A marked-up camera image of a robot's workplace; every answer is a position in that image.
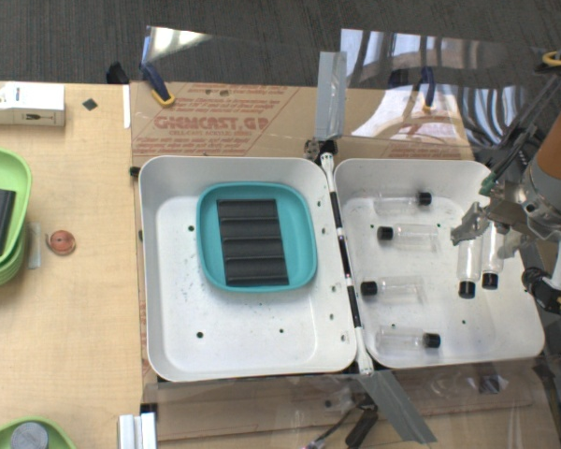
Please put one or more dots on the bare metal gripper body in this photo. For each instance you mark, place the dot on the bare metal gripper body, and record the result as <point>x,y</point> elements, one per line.
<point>512,206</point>

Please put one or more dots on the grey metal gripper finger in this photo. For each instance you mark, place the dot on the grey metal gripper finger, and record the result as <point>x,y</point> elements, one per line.
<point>470,225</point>
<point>512,241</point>

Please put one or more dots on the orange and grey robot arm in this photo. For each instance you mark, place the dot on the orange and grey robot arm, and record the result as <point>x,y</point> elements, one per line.
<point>554,157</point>

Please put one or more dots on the clear plastic bottle black cap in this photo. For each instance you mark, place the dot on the clear plastic bottle black cap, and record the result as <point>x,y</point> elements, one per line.
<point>399,290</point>
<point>492,262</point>
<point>404,204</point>
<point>468,265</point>
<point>402,338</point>
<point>413,236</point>

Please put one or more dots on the white plastic tray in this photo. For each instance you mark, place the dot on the white plastic tray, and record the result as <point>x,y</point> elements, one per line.
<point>243,335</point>
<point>486,325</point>

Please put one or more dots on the thin black and white rod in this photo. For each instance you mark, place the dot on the thin black and white rod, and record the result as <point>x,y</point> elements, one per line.
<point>346,260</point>

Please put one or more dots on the teal plate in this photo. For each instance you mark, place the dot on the teal plate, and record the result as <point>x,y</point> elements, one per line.
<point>301,232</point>

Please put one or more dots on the brown cardboard board red print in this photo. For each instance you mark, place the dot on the brown cardboard board red print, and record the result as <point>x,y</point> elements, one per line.
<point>243,124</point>

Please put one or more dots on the orange round disc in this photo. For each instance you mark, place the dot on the orange round disc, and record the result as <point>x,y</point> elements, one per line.
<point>61,242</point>

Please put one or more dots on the small clear plastic tube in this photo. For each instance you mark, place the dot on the small clear plastic tube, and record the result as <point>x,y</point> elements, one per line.
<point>34,246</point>

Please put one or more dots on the green plate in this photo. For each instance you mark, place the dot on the green plate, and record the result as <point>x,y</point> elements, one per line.
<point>61,435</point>
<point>4,166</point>

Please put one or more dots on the white cardboard box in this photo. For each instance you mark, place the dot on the white cardboard box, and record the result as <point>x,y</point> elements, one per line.
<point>23,101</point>

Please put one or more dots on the grey round can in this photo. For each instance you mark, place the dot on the grey round can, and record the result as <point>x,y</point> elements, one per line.
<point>29,437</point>

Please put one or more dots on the black cylinder on white bracket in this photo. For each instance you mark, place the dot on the black cylinder on white bracket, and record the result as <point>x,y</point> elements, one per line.
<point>542,290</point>

